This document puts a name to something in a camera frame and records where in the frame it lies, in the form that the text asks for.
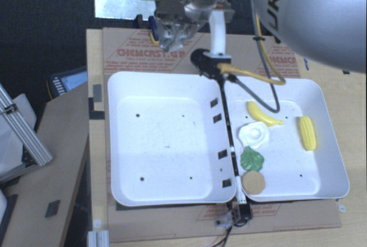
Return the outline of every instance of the empty white tray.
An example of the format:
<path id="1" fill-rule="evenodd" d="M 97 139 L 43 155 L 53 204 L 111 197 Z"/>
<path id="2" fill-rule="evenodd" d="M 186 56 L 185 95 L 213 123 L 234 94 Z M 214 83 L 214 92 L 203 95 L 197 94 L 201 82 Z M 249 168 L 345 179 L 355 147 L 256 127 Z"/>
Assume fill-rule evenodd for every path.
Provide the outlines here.
<path id="1" fill-rule="evenodd" d="M 249 77 L 239 79 L 275 107 L 268 84 Z M 349 180 L 320 87 L 311 80 L 287 79 L 287 84 L 276 86 L 276 91 L 280 100 L 279 113 L 270 113 L 259 104 L 266 114 L 284 121 L 283 125 L 269 127 L 270 141 L 256 150 L 265 159 L 260 172 L 266 187 L 258 195 L 246 195 L 258 202 L 344 197 L 349 191 Z M 242 175 L 245 173 L 240 165 L 243 145 L 238 131 L 255 121 L 247 111 L 247 102 L 253 98 L 228 81 L 225 93 Z M 299 132 L 299 118 L 303 115 L 313 121 L 317 140 L 315 151 L 303 148 Z"/>
<path id="2" fill-rule="evenodd" d="M 126 206 L 230 201 L 236 191 L 217 83 L 119 72 L 108 81 L 111 187 Z"/>

